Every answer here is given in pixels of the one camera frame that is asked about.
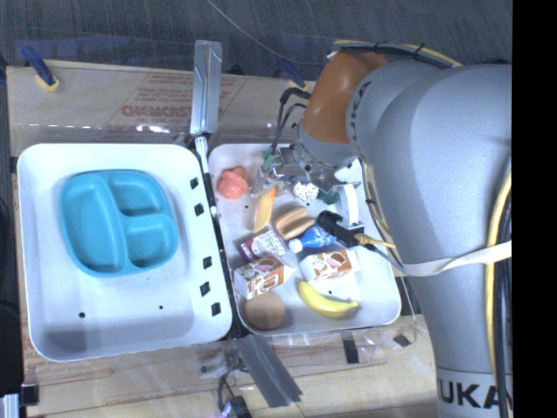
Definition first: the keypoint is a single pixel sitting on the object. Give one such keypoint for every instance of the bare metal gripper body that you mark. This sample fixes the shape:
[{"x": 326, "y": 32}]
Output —
[{"x": 292, "y": 163}]

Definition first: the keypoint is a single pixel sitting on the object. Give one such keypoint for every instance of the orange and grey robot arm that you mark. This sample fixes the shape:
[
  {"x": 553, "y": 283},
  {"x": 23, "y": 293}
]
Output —
[{"x": 426, "y": 181}]

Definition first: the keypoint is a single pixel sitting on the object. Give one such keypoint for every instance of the white spotted toy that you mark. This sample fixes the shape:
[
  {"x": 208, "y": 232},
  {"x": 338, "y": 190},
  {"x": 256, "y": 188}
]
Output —
[{"x": 305, "y": 191}]

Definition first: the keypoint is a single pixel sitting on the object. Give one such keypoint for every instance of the yellow orange pizza slice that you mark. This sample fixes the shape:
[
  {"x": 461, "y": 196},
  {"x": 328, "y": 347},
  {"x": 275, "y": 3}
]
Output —
[{"x": 263, "y": 211}]

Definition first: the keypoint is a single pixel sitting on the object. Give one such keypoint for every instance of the toy hot dog bun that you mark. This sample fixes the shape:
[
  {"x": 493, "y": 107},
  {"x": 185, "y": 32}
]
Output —
[{"x": 292, "y": 223}]

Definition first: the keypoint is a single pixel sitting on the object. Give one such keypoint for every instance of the salmon pink lumpy toy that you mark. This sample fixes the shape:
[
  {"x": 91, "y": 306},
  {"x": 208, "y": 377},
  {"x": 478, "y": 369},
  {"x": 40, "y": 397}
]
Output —
[{"x": 233, "y": 184}]

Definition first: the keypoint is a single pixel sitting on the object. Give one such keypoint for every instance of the blue bottle white cap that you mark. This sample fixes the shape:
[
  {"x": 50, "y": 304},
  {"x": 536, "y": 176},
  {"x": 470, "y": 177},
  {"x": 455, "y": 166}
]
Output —
[{"x": 314, "y": 238}]

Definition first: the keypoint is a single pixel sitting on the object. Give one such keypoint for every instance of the dark red and white carton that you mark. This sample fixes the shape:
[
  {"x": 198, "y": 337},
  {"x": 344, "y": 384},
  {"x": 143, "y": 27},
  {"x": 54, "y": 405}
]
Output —
[{"x": 265, "y": 245}]

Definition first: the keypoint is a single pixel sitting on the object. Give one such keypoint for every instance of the orange and white carton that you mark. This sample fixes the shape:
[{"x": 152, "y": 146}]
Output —
[
  {"x": 261, "y": 277},
  {"x": 330, "y": 265}
]

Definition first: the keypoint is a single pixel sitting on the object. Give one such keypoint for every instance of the yellow banana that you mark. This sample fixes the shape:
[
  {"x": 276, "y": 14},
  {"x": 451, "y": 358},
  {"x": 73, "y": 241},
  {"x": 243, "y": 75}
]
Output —
[{"x": 324, "y": 305}]

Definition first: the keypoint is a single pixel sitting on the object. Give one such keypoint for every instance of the brown round bread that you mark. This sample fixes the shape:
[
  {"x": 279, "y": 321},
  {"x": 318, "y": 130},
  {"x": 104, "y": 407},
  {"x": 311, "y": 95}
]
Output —
[{"x": 264, "y": 311}]

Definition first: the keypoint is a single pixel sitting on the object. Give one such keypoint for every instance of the white plastic tray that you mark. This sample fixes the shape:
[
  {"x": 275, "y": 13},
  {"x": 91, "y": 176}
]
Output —
[
  {"x": 374, "y": 294},
  {"x": 109, "y": 303}
]

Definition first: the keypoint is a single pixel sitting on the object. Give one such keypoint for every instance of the brown cardboard board red print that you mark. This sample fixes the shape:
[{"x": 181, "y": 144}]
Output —
[{"x": 109, "y": 103}]

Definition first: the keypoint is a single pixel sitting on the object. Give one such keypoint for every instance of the blue divided plate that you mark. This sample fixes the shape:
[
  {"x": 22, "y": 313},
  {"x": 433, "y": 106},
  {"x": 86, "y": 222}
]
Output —
[{"x": 95, "y": 233}]

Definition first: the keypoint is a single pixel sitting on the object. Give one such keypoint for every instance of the black cylinder on white bracket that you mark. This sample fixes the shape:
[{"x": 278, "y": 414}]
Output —
[{"x": 348, "y": 198}]

